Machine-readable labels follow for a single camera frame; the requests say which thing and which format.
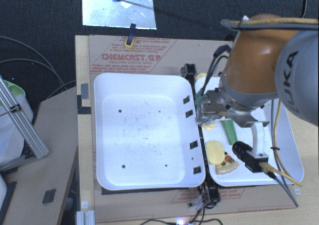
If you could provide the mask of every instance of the yellow cable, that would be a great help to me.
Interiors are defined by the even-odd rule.
[[[296,181],[296,180],[295,180],[294,178],[292,178],[290,175],[287,175],[287,174],[285,174],[285,173],[283,173],[283,172],[281,172],[281,171],[275,169],[274,167],[272,167],[271,165],[269,165],[269,164],[266,163],[266,162],[260,162],[260,163],[259,163],[259,166],[260,166],[262,169],[264,169],[265,171],[267,171],[267,172],[276,173],[276,174],[278,174],[278,175],[281,175],[281,176],[287,178],[288,180],[292,181],[294,184],[296,184],[296,185],[298,185],[298,186],[300,186],[300,187],[303,186],[300,182]]]
[[[285,168],[283,162],[281,161],[281,158],[280,158],[280,156],[279,156],[278,150],[276,149],[276,148],[277,148],[277,125],[278,125],[280,107],[281,107],[281,100],[279,100],[279,102],[278,102],[277,114],[276,114],[276,119],[275,119],[275,123],[274,123],[274,147],[275,147],[275,155],[276,155],[276,157],[277,157],[277,159],[278,159],[278,162],[279,162],[280,166],[281,166],[282,169],[284,170],[284,172],[285,172],[287,175],[291,176],[291,175],[288,173],[287,169]]]
[[[299,17],[280,17],[263,20],[229,20],[226,23],[229,24],[279,24],[279,23],[302,23],[302,24],[318,24],[318,19],[315,18],[299,18]]]

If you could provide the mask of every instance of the silver reflective sheet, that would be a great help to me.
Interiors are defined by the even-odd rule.
[[[82,0],[83,25],[156,29],[153,0]]]

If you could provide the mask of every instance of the yellow and blue clip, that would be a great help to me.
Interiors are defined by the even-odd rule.
[[[125,46],[126,48],[132,48],[132,47],[133,47],[133,44],[134,44],[133,36],[134,36],[135,28],[136,28],[136,24],[131,23],[130,34],[129,34],[129,36],[126,38],[125,44],[124,44],[124,46]]]

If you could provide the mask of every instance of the black carpet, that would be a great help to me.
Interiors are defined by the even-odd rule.
[[[300,16],[303,0],[154,0],[157,30],[137,30],[137,36],[223,39],[234,33],[223,18],[274,13]],[[42,53],[64,82],[75,79],[74,36],[126,35],[127,29],[82,25],[82,0],[0,0],[0,35],[18,39]],[[308,0],[306,17],[318,17],[318,0]],[[0,39],[0,62],[10,58],[39,59],[32,51]],[[33,109],[58,85],[51,72],[28,62],[0,64],[3,78],[27,92]]]

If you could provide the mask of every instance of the empty white tray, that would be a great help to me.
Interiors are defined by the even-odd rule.
[[[190,84],[104,73],[94,81],[97,178],[108,190],[197,187],[205,167]]]
[[[198,92],[203,86],[205,78],[200,78],[196,81],[195,89]],[[215,89],[218,87],[219,78],[213,77],[209,81],[206,90]],[[275,112],[277,111],[278,100],[275,100]],[[271,102],[268,101],[263,109],[256,109],[252,112],[253,117],[259,121],[270,121],[271,119]],[[235,130],[238,141],[244,142],[250,146],[253,143],[252,131],[250,128],[241,128],[236,123]],[[270,124],[265,129],[265,145],[264,152],[269,156],[268,163],[273,167],[276,166],[275,158],[271,145],[271,128]],[[215,121],[215,127],[209,131],[203,130],[204,142],[217,140],[223,145],[224,150],[236,161],[240,163],[239,167],[234,171],[219,175],[216,173],[215,166],[209,164],[209,171],[213,180],[219,185],[225,187],[232,186],[253,186],[253,185],[266,185],[276,184],[277,182],[269,178],[264,173],[252,173],[245,164],[240,161],[232,151],[232,145],[229,143],[225,129],[221,120]],[[286,109],[282,106],[277,126],[277,145],[280,148],[280,157],[290,175],[297,181],[301,181],[304,177],[304,169],[301,159],[297,150],[296,142],[290,127]]]

